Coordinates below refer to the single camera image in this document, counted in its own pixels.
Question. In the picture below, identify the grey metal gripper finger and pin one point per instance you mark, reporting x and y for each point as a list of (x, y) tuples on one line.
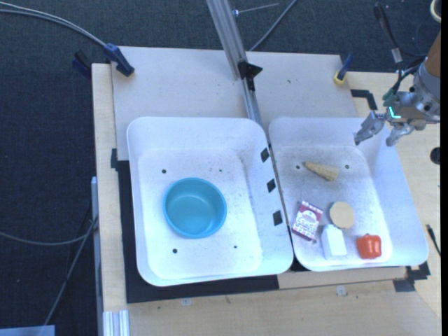
[(367, 126), (397, 134)]

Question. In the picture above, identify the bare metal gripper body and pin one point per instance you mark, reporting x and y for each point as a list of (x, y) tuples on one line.
[(414, 110)]

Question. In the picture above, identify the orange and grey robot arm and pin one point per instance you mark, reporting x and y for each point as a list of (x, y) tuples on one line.
[(435, 56)]

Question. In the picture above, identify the tan waffle cone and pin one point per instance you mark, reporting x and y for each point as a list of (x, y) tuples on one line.
[(325, 171)]

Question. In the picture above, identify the round tan biscuit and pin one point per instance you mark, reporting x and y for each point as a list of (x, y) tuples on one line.
[(342, 215)]

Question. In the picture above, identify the white plastic tray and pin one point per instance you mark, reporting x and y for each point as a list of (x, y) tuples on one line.
[(196, 135), (388, 194)]

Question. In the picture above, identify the white carton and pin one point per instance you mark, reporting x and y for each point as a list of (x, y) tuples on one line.
[(333, 242)]

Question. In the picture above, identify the blue bowl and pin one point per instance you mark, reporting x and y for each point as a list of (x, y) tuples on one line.
[(194, 208)]

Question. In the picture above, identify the orange bell pepper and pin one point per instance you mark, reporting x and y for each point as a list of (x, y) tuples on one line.
[(369, 247)]

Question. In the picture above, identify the red printed carton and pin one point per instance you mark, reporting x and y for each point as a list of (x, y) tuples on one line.
[(307, 220)]

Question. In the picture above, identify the pale flat board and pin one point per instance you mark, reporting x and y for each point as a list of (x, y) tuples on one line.
[(182, 82)]

